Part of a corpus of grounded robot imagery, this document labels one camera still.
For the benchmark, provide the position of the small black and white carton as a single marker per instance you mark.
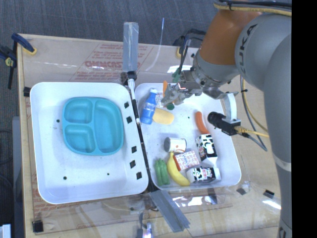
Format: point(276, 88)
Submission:
point(203, 174)

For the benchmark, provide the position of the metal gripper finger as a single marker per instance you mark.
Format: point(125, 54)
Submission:
point(169, 93)
point(182, 97)

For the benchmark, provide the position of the yellow banana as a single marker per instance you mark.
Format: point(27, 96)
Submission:
point(174, 172)

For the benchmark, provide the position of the brown cardboard board, red print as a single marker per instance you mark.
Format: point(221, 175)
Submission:
point(74, 56)

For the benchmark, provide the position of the white carton with red pattern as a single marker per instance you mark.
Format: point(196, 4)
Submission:
point(187, 160)

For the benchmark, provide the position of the black cylinder on white bracket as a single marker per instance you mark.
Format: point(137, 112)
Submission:
point(223, 123)

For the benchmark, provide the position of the blue bottle with white cap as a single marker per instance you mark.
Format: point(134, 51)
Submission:
point(148, 113)

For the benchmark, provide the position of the green asparagus bundle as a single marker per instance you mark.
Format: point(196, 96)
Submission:
point(162, 173)

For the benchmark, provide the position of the blue divided plate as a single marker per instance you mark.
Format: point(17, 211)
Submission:
point(104, 125)

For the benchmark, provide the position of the orange sausage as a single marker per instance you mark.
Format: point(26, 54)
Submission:
point(200, 123)

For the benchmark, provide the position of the tall black and white carton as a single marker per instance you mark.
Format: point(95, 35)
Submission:
point(206, 147)

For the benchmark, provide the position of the orange carrot with green top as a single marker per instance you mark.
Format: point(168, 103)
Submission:
point(165, 86)

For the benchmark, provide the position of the white can with orange print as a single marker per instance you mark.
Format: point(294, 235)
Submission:
point(177, 144)

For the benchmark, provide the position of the white plastic tray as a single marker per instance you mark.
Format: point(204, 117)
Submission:
point(49, 157)
point(183, 123)

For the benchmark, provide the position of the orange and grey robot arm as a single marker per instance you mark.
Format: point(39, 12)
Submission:
point(267, 58)

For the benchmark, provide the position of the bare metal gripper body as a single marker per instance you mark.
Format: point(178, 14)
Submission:
point(189, 83)

